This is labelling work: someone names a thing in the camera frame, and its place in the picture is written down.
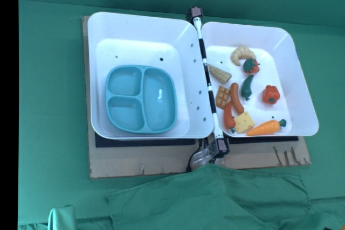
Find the orange carrot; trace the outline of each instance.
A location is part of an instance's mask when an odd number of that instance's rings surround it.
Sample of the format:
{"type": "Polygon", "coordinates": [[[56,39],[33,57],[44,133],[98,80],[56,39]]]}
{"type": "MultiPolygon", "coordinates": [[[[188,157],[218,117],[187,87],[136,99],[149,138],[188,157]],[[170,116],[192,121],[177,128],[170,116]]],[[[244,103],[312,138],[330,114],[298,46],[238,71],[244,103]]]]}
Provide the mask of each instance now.
{"type": "Polygon", "coordinates": [[[228,102],[224,108],[224,125],[225,128],[230,129],[232,133],[235,132],[234,126],[236,126],[236,122],[231,113],[231,101],[228,102]]]}
{"type": "Polygon", "coordinates": [[[247,135],[271,134],[278,131],[280,127],[285,127],[285,126],[286,126],[286,121],[284,119],[280,120],[279,122],[277,120],[269,120],[249,130],[247,132],[247,135]]]}

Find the yellow cheese slice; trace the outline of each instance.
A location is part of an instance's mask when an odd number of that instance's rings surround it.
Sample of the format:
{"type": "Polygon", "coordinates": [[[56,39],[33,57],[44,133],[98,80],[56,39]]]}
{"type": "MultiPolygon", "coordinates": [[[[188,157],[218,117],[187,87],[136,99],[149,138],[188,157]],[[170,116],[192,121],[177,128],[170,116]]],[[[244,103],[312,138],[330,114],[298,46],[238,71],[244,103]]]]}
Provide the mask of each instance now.
{"type": "Polygon", "coordinates": [[[243,131],[254,127],[255,125],[252,117],[247,111],[238,115],[236,118],[234,118],[234,120],[236,122],[235,130],[237,133],[242,133],[243,131]]]}

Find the toy tomato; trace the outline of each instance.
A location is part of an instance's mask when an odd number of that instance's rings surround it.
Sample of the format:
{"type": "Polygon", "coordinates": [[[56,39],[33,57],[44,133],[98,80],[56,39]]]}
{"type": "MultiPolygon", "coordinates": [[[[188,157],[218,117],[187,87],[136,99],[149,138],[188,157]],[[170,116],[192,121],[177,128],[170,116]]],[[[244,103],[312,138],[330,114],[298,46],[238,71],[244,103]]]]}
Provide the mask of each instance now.
{"type": "Polygon", "coordinates": [[[275,104],[280,98],[280,94],[276,86],[266,86],[263,92],[263,102],[275,104]]]}
{"type": "Polygon", "coordinates": [[[243,64],[243,70],[244,72],[248,74],[259,72],[260,68],[259,68],[257,60],[246,59],[246,61],[243,64]]]}

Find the toy sausage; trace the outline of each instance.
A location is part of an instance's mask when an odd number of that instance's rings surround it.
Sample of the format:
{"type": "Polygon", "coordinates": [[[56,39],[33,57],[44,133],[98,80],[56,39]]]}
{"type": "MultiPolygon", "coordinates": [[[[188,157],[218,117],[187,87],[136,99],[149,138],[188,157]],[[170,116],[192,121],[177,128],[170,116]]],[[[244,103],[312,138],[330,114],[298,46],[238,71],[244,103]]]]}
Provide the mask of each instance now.
{"type": "Polygon", "coordinates": [[[241,102],[239,101],[238,97],[238,83],[233,82],[230,86],[230,97],[232,101],[232,105],[238,114],[242,114],[244,112],[244,107],[242,106],[241,102]]]}
{"type": "Polygon", "coordinates": [[[231,101],[228,102],[225,106],[224,109],[224,125],[226,129],[230,129],[232,133],[235,132],[235,126],[236,126],[236,122],[232,117],[232,113],[231,113],[231,101]]]}

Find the green cloth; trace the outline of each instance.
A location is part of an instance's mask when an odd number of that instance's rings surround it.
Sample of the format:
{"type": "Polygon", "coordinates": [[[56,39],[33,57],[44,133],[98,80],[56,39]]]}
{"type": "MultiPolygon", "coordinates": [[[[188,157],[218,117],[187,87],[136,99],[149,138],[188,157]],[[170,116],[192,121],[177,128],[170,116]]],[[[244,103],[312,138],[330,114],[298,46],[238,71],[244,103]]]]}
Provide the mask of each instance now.
{"type": "Polygon", "coordinates": [[[210,164],[108,195],[114,229],[339,230],[345,208],[314,212],[298,176],[210,164]]]}

